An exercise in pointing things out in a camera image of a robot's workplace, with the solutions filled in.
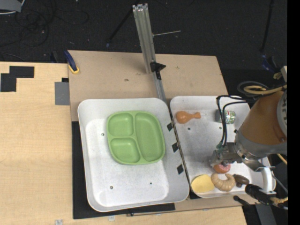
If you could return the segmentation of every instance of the black clip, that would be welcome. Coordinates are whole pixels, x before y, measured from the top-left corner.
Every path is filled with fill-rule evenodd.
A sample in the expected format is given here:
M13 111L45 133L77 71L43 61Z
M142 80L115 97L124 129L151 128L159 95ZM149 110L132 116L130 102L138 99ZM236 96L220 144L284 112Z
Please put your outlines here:
M157 62L151 62L150 67L151 67L151 72L155 72L157 79L161 80L160 71L163 70L166 67L166 65Z

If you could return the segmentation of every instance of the green divided plate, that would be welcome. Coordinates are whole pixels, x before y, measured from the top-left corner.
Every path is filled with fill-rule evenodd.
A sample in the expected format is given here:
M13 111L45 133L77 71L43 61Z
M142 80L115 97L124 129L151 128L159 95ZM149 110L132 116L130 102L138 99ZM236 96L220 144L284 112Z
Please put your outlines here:
M106 130L110 152L121 164L155 163L165 155L163 131L150 112L116 112L108 118Z

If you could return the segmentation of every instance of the black cable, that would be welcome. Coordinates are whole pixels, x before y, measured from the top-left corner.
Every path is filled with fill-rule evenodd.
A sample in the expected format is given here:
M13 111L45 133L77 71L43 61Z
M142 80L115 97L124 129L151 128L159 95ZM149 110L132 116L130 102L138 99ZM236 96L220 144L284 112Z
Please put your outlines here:
M136 0L135 1L135 5L137 5L140 2L140 0ZM112 39L114 38L114 36L117 34L117 32L120 30L120 28L123 26L123 24L126 22L126 20L129 18L129 16L132 14L133 9L132 7L129 9L129 11L127 12L127 14L125 15L125 17L122 19L122 21L119 23L119 25L117 26L117 28L112 32L111 36L106 40L107 45L106 47L109 46L109 44L111 43Z
M268 20L267 20L266 29L265 29L265 32L264 32L262 47L260 49L261 53L264 53L264 49L265 49L265 46L266 46L266 42L267 42L267 38L268 38L268 33L269 33L269 27L270 27L270 22L271 22L271 17L272 17L272 10L273 10L273 7L274 7L274 2L275 2L275 0L271 0L270 1L269 13L268 13Z
M54 21L54 18L58 18L63 22L73 25L85 24L90 19L89 14L83 10L63 10L58 8L56 0L37 0L37 2L42 5L38 8L38 10L22 9L21 13L15 13L15 23L22 27L18 34L19 38L8 43L0 44L0 47L11 45L17 42L21 42L30 47L42 45L49 37L49 25ZM58 12L81 13L83 14L83 19L80 19L79 21L66 20L57 15Z
M226 120L225 120L225 108L229 105L232 105L232 104L240 104L240 103L246 103L246 101L241 101L241 102L232 102L232 103L227 103L224 107L223 107L223 110L222 110L222 116L223 116L223 120L224 120L224 124L225 124L225 127L223 128L223 133L225 133L224 135L224 143L223 143L223 147L226 145L227 143L227 126L226 126Z
M182 10L184 10L184 9L187 9L187 8L190 7L196 0L192 0L192 2L191 2L190 4L184 6L184 7L180 8L180 9L170 9L168 6L166 6L165 4L163 4L162 2L160 2L160 1L158 1L158 0L153 0L153 1L159 3L161 6L163 6L164 8L166 8L166 9L172 11L172 12L177 12L177 11L182 11Z
M234 103L246 103L246 102L251 103L251 102L253 102L253 99L242 98L242 97L234 97L234 96L231 96L231 95L220 95L216 98L217 107L218 107L218 110L219 110L219 113L220 113L221 123L222 123L222 127L223 127L222 138L220 140L220 143L222 144L222 146L225 146L226 143L224 143L224 139L225 139L225 136L226 136L226 133L227 133L226 120L225 120L225 107L227 105L230 105L230 104L233 104L233 103L229 103L229 104L225 105L223 107L223 112L222 112L221 107L220 107L220 99L221 98L231 98L231 99L234 99L234 100L241 101L241 102L234 102Z
M20 57L18 57L18 56L16 56L16 55L14 55L14 54L5 53L5 52L0 52L0 53L1 53L1 54L4 54L4 55L11 56L11 57L18 58L18 59L22 60L23 62L25 62L25 60L24 60L24 59L22 59L22 58L20 58Z

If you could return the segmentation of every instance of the yellow toy cheese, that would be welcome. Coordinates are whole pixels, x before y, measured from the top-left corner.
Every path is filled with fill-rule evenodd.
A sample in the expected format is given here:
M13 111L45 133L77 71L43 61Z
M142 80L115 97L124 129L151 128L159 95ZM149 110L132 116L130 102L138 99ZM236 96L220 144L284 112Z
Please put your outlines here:
M213 190L215 188L214 184L211 181L211 178L209 175L203 174L198 177L196 177L192 181L192 190L195 193L205 193Z

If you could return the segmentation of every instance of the black mat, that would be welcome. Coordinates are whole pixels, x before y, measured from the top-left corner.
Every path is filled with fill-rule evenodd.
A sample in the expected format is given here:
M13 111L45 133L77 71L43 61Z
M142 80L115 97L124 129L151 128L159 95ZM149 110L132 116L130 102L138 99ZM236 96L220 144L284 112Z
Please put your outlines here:
M141 212L160 212L175 210L174 203L144 206L133 209L124 209L113 212L98 212L91 208L86 196L85 174L83 166L83 151L79 122L72 122L72 164L73 164L73 219L95 218L118 214Z

